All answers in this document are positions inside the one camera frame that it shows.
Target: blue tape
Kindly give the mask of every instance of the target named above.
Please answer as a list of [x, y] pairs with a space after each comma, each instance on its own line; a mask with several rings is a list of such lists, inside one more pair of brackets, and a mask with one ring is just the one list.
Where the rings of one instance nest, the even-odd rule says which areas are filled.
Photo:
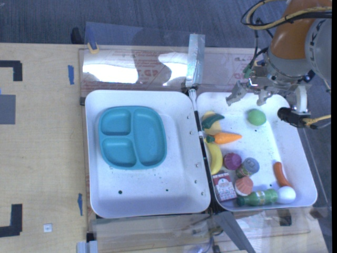
[[68, 65], [68, 77], [70, 81], [70, 85], [74, 83], [74, 67], [72, 65]]
[[80, 208], [80, 214], [82, 216], [83, 215], [83, 208], [82, 208], [83, 202], [82, 202], [82, 194], [81, 193], [78, 193], [77, 203], [78, 203], [78, 207]]

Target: black corner marker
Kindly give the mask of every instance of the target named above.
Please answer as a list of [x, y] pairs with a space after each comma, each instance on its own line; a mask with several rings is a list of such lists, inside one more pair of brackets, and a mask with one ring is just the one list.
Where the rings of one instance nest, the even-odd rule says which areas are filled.
[[12, 205], [11, 224], [0, 227], [0, 237], [18, 236], [22, 231], [22, 204]]
[[0, 67], [13, 68], [13, 82], [22, 81], [22, 63], [17, 60], [0, 60]]

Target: toy carrot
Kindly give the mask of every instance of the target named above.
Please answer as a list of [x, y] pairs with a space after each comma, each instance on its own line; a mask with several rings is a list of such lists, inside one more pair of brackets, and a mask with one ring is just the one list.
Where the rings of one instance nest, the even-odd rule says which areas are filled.
[[206, 137], [206, 141], [215, 142], [217, 144], [225, 144], [225, 143], [236, 141], [241, 138], [242, 136], [240, 134], [219, 132], [215, 135], [208, 135]]
[[277, 182], [280, 187], [288, 186], [288, 187], [293, 187], [286, 177], [284, 176], [283, 169], [282, 169], [282, 163], [281, 162], [276, 162], [273, 166], [275, 177], [277, 179]]

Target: bottle label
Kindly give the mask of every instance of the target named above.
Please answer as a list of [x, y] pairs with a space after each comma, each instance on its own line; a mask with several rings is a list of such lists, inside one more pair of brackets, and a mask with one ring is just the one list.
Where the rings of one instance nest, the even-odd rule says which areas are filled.
[[261, 190], [257, 190], [256, 195], [259, 200], [259, 205], [264, 205], [265, 204], [265, 193]]

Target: green ball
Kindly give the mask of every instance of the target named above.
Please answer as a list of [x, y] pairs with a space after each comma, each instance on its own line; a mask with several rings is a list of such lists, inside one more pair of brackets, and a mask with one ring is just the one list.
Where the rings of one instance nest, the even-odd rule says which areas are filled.
[[248, 112], [248, 121], [253, 125], [263, 125], [267, 118], [262, 111], [253, 109]]

